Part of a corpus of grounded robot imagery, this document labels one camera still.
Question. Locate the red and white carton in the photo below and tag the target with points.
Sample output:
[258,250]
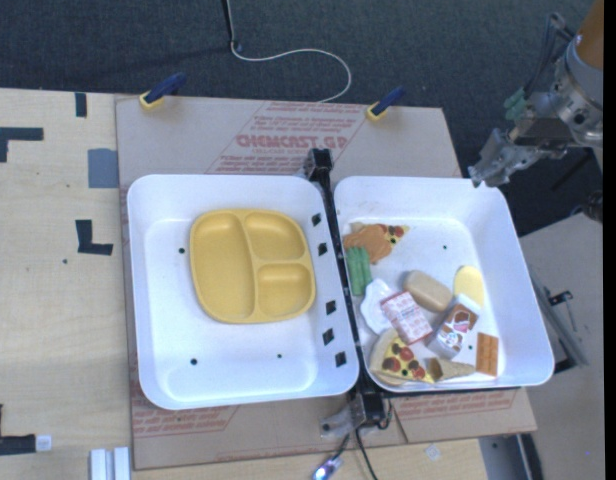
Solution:
[407,318]

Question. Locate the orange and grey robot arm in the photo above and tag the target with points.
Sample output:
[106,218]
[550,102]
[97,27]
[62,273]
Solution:
[590,33]

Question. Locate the tan toy bread roll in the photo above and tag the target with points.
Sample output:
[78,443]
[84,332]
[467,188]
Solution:
[427,290]

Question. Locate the pale yellow oval slice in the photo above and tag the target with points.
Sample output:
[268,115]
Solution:
[469,283]

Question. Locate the tan toy bread wedge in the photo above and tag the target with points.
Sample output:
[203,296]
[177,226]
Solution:
[450,369]

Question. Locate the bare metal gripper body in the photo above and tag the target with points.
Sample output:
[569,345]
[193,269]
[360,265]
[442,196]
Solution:
[575,120]

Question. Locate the thin black rod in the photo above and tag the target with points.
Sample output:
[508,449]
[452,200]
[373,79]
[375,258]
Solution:
[344,273]

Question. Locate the brown and white carton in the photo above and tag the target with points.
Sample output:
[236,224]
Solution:
[455,328]

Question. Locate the brown cardboard board red print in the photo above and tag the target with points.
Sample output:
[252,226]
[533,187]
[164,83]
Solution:
[268,133]

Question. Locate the orange toy biscuit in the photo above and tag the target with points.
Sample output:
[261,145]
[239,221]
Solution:
[487,354]

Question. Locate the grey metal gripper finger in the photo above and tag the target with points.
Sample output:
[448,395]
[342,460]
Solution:
[513,164]
[488,155]

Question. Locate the white plastic tray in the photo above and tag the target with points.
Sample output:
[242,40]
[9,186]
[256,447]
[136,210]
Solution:
[238,363]
[488,228]

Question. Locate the large toy pizza slice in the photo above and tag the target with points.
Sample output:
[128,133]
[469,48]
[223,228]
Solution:
[395,360]

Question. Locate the small toy pizza slice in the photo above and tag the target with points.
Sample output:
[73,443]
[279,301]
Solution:
[397,232]

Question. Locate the white toy fried egg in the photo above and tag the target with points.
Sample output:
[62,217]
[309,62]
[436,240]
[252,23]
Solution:
[372,305]

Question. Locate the green toy beans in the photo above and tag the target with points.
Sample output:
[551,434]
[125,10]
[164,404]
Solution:
[359,270]

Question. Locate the orange toy croissant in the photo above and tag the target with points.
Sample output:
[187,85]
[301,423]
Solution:
[369,242]

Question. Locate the yellow divided plate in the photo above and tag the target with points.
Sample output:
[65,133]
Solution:
[223,263]

